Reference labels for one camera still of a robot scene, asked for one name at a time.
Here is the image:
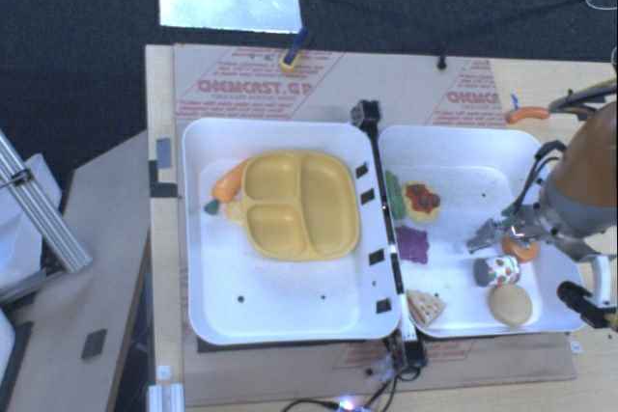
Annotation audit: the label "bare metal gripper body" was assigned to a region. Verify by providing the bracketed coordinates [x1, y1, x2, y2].
[500, 202, 601, 262]

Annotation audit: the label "orange doughnut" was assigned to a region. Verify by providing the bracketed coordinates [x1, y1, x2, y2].
[500, 233, 541, 263]

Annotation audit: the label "small white strawberry print can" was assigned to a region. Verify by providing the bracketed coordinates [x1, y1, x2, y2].
[472, 254, 522, 288]

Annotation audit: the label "tan bread bun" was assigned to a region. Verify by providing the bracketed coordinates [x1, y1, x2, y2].
[487, 283, 534, 329]

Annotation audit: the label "purple grapes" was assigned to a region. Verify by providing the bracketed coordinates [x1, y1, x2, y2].
[394, 225, 431, 265]

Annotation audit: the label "yellow tart with red topping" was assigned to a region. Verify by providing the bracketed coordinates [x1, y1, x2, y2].
[401, 180, 442, 224]

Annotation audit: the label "white plastic tray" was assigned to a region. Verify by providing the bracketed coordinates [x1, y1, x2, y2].
[378, 124, 588, 340]
[182, 117, 403, 346]

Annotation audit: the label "yellow pizza slice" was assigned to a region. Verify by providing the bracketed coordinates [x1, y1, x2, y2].
[406, 288, 447, 327]

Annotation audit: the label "green toy vegetable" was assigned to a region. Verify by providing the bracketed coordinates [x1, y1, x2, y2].
[383, 171, 407, 222]

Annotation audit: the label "orange sausage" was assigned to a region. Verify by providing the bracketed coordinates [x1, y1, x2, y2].
[505, 106, 552, 126]

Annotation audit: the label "thin black and white rod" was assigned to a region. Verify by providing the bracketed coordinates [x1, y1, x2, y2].
[362, 120, 412, 344]

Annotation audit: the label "yellow divided plate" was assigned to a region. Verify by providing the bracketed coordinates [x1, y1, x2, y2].
[239, 151, 361, 263]

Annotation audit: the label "pale yellow toy food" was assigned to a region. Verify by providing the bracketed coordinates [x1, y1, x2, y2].
[223, 199, 249, 226]

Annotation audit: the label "orange carrot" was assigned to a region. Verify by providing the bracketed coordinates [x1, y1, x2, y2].
[203, 156, 253, 215]

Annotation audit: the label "brown cardboard board red print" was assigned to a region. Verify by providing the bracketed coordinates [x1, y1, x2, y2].
[172, 43, 578, 407]

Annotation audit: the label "black cylinder on white bracket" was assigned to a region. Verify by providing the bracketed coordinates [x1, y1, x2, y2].
[556, 254, 618, 330]

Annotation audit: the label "black block with thin wires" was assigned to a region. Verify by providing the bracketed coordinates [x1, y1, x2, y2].
[382, 336, 429, 373]
[350, 99, 383, 128]

